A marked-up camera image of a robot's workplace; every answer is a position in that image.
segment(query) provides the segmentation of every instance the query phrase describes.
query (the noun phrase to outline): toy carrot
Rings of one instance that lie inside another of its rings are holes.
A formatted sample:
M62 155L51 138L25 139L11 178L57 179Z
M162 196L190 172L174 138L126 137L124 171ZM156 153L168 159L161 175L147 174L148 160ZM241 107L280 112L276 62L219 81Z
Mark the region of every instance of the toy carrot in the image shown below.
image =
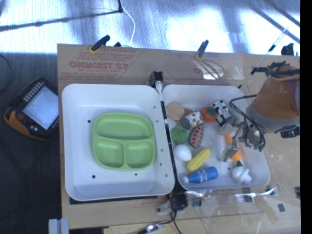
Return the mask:
M231 135L229 134L226 134L225 135L225 138L226 138L226 142L227 144L231 143L233 141L233 138ZM235 160L235 161L239 161L242 159L242 152L240 150L238 150L232 157L231 157L232 160Z

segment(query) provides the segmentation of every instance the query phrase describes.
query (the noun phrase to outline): red emergency stop button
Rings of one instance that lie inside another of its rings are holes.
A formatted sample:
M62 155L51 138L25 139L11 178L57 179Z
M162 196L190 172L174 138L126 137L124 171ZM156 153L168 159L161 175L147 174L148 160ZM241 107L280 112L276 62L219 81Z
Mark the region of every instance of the red emergency stop button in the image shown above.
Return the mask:
M16 115L16 118L21 121L25 118L25 115L23 113L19 113L18 115Z

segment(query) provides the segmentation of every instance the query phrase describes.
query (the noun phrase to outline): table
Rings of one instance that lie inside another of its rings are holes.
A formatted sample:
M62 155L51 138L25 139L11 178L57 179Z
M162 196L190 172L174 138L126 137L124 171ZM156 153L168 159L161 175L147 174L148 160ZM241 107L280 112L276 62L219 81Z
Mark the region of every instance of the table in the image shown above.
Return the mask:
M62 217L68 218L70 229L108 227L104 229L105 234L129 234L137 233L151 223L168 221L170 217L158 215L156 210L167 201L165 195L136 200L70 203L64 181L62 90L71 83L146 84L152 71L164 73L164 84L238 86L252 67L263 59L261 55L206 53L204 59L210 61L212 68L221 66L225 79L202 80L198 78L202 73L197 71L203 69L193 62L194 56L193 52L105 46L99 53L90 55L88 46L58 45ZM267 56L261 66L281 61L300 66L300 58L294 56ZM256 94L265 79L264 73L255 73L241 90L245 95ZM271 191L253 195L251 190L251 201L245 200L243 195L223 192L204 198L190 196L189 206L178 212L176 217L181 233L300 233L300 137L282 139L280 135L267 134L266 141L264 153L270 166ZM159 233L178 231L172 222Z

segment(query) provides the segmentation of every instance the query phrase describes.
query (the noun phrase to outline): white toy garlic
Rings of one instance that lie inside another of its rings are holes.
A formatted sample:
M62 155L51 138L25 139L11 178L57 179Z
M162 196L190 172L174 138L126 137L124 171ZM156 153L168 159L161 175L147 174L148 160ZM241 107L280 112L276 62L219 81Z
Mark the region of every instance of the white toy garlic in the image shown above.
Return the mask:
M240 161L237 162L236 167L232 170L232 177L239 183L248 184L252 177L249 175L249 169L244 168Z

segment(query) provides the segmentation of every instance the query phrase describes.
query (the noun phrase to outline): green toy vegetable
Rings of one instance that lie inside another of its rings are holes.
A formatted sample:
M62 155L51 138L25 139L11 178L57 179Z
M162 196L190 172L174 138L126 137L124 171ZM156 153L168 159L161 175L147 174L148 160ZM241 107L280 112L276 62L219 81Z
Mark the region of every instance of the green toy vegetable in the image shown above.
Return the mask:
M189 140L189 134L182 128L181 124L177 124L172 128L170 134L171 140L177 145L184 144Z

